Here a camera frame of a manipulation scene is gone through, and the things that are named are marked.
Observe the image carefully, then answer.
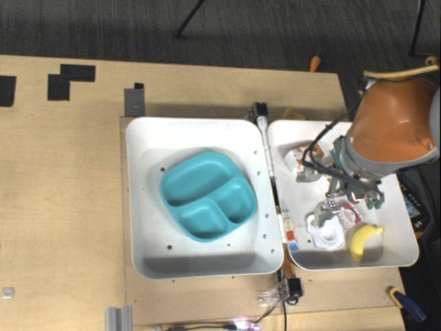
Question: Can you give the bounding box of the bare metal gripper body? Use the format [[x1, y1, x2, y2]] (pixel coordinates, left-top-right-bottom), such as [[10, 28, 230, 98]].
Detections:
[[331, 165, 384, 201]]

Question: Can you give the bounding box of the yellow banana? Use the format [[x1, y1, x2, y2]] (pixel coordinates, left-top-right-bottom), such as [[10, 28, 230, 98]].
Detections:
[[349, 223, 384, 263]]

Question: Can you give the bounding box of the blue divided plate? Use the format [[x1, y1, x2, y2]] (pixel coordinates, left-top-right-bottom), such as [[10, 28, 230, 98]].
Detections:
[[158, 151, 259, 244]]

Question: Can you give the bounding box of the red and white packet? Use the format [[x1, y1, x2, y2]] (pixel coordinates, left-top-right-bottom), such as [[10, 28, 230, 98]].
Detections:
[[335, 203, 365, 231]]

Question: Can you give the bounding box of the white carton with red print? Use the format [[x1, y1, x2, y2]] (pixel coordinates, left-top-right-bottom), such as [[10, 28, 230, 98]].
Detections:
[[280, 209, 300, 252]]

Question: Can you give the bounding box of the orange carrot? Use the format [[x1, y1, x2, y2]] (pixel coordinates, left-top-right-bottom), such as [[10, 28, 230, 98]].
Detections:
[[309, 51, 323, 73]]

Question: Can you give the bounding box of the white plastic tray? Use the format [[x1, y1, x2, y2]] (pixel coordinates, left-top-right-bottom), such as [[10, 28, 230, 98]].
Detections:
[[267, 119, 420, 272], [125, 117, 285, 280]]

